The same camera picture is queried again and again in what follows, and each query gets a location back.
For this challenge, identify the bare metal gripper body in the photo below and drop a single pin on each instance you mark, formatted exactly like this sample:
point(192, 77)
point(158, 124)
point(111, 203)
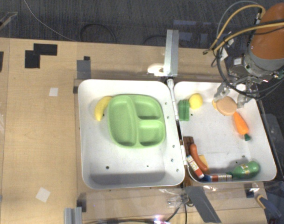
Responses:
point(256, 74)

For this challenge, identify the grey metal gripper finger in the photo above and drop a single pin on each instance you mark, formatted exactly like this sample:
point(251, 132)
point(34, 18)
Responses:
point(243, 100)
point(220, 93)

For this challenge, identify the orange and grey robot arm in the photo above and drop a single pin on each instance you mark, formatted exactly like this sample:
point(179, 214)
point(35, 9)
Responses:
point(270, 38)

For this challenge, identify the tan round bun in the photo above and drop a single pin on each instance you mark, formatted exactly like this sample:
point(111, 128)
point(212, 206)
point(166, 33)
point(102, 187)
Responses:
point(226, 106)

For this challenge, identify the orange carrot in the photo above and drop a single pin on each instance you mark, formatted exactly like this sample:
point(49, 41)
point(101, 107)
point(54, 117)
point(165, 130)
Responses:
point(240, 125)

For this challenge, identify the yellow lemon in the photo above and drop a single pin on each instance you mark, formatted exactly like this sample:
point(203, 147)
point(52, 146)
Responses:
point(195, 101)

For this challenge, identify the green ridged block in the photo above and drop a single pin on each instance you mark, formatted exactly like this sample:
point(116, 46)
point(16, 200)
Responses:
point(184, 111)

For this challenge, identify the white plastic tray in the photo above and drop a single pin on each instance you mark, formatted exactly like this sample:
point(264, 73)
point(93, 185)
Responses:
point(123, 164)
point(214, 136)

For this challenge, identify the brown chocolate bar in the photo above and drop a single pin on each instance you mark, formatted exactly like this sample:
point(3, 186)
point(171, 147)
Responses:
point(186, 142)

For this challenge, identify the red sausage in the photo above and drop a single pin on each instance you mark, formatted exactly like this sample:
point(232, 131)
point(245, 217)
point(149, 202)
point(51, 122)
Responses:
point(196, 156)

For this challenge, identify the yellow cheese wedge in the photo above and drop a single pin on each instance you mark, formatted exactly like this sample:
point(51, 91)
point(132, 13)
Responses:
point(203, 159)

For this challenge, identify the green bottle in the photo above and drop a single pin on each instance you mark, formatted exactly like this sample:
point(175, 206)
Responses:
point(246, 169)

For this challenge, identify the white and red bottle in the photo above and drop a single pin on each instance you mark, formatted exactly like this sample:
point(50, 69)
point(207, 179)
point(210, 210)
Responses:
point(194, 167)

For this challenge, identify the red bottle with blue cap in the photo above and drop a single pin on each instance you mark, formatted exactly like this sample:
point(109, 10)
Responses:
point(219, 177)

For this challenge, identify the green divided plate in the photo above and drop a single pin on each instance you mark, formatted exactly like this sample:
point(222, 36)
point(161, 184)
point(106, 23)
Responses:
point(123, 122)

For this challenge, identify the yellow banana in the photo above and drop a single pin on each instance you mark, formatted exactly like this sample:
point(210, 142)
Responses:
point(100, 107)

